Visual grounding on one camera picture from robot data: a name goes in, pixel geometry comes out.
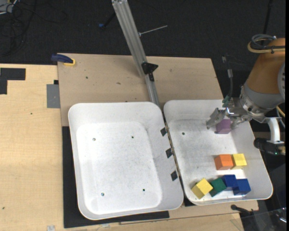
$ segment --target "yellow clamp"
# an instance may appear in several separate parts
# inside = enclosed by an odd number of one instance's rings
[[[73,60],[72,63],[63,63],[64,66],[74,66],[75,65],[75,59],[71,58]]]

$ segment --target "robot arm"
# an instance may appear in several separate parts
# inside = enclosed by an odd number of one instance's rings
[[[258,41],[269,40],[267,46]],[[269,141],[257,138],[255,147],[272,154],[284,154],[284,142],[280,141],[280,117],[266,117],[266,113],[285,102],[285,38],[270,35],[255,35],[248,44],[248,50],[259,53],[253,69],[241,88],[239,98],[228,96],[223,100],[224,110],[216,108],[206,122],[207,129],[230,118],[231,129],[251,119],[267,123],[271,131]]]

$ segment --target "gray tape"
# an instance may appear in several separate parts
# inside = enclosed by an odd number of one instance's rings
[[[47,85],[47,108],[60,109],[59,85]]]

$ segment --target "yellow block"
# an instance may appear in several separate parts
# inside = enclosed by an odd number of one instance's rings
[[[241,169],[247,165],[247,162],[245,160],[245,156],[243,153],[233,154],[232,160],[233,160],[234,166],[231,169]]]
[[[211,184],[203,178],[192,188],[192,192],[196,195],[198,199],[200,199],[212,189],[213,187],[211,186]]]

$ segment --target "black floor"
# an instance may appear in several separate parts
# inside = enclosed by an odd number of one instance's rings
[[[247,49],[251,37],[286,34],[286,0],[129,0],[129,5],[139,32],[167,25],[141,36],[147,56],[211,58],[224,96],[227,69],[233,69],[238,97],[257,59]],[[130,55],[116,17],[106,30],[99,27],[113,12],[111,0],[20,0],[12,14],[0,14],[0,63],[55,64],[51,55],[58,52]],[[251,126],[269,131],[254,121]],[[269,173],[285,164],[285,156],[263,158]],[[270,201],[269,209],[281,205]]]

